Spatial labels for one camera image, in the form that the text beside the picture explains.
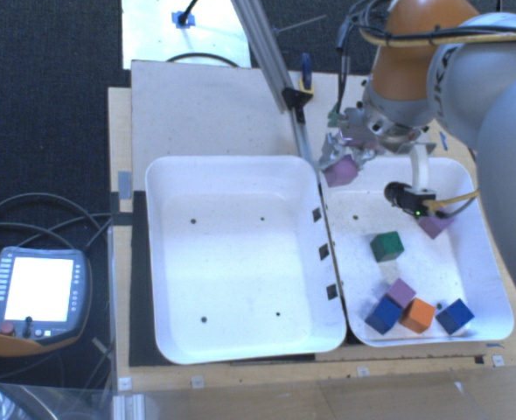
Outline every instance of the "orange cube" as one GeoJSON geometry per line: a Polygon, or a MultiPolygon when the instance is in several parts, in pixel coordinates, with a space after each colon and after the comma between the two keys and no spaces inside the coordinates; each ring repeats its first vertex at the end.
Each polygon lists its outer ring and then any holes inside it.
{"type": "Polygon", "coordinates": [[[413,332],[423,333],[431,326],[434,314],[434,306],[416,297],[402,313],[400,323],[413,332]]]}

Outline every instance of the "black floor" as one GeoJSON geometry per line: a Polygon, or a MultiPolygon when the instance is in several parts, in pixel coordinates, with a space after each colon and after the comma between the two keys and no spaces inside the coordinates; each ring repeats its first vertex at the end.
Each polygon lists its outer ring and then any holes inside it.
{"type": "MultiPolygon", "coordinates": [[[[335,34],[356,1],[263,0],[277,28],[328,16],[279,35],[288,67],[298,68],[300,53],[306,51],[314,70],[336,71],[335,34]]],[[[482,12],[494,11],[497,2],[470,1],[482,12]]],[[[516,12],[516,0],[505,0],[505,10],[516,12]]],[[[352,70],[367,73],[373,53],[357,42],[352,70]]],[[[107,89],[129,86],[121,55],[121,0],[0,0],[0,201],[20,193],[49,192],[91,213],[110,210],[107,89]]],[[[49,209],[21,208],[7,219],[44,226],[54,222],[49,209]]],[[[85,241],[82,235],[85,232],[70,233],[78,244],[85,241]]],[[[13,236],[0,233],[0,246],[13,241],[13,236]]],[[[0,359],[0,381],[76,388],[103,382],[108,362],[92,340],[109,345],[104,242],[96,242],[89,256],[94,306],[81,341],[40,359],[0,359]]]]}

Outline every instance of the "green cube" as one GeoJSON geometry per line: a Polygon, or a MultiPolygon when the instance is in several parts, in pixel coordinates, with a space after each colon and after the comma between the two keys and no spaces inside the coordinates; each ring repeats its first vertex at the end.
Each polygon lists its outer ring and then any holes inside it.
{"type": "Polygon", "coordinates": [[[404,251],[398,232],[378,234],[371,241],[371,250],[377,263],[387,262],[398,258],[404,251]]]}

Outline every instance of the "blue cube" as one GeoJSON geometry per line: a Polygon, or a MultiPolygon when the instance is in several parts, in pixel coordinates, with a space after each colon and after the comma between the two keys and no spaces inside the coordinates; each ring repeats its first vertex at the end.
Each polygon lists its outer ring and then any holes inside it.
{"type": "Polygon", "coordinates": [[[390,330],[401,315],[402,308],[388,297],[383,297],[365,319],[365,322],[380,334],[390,330]]]}
{"type": "Polygon", "coordinates": [[[457,332],[474,317],[473,313],[460,298],[436,315],[439,324],[443,326],[448,334],[457,332]]]}

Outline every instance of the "purple block held by gripper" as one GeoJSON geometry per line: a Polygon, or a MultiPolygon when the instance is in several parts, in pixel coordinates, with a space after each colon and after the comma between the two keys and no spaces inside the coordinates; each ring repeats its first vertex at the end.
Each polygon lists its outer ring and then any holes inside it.
{"type": "Polygon", "coordinates": [[[349,154],[343,156],[339,162],[324,170],[324,177],[330,188],[333,186],[346,186],[357,176],[357,166],[349,154]]]}
{"type": "Polygon", "coordinates": [[[386,296],[400,306],[400,308],[406,308],[412,298],[414,298],[415,291],[399,278],[388,288],[386,296]]]}
{"type": "Polygon", "coordinates": [[[437,218],[436,216],[422,216],[417,225],[434,240],[445,228],[447,228],[454,218],[437,218]]]}

